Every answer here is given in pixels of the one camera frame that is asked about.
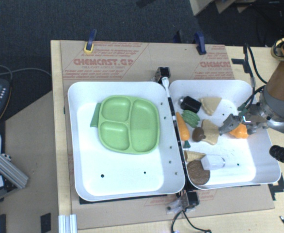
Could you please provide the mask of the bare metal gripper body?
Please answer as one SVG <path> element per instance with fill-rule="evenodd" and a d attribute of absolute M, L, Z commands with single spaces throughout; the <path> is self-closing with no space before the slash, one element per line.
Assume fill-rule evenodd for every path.
<path fill-rule="evenodd" d="M 284 133 L 284 106 L 273 110 L 266 104 L 252 104 L 243 116 L 243 124 L 246 128 L 247 124 L 257 124 L 257 130 L 270 128 Z"/>

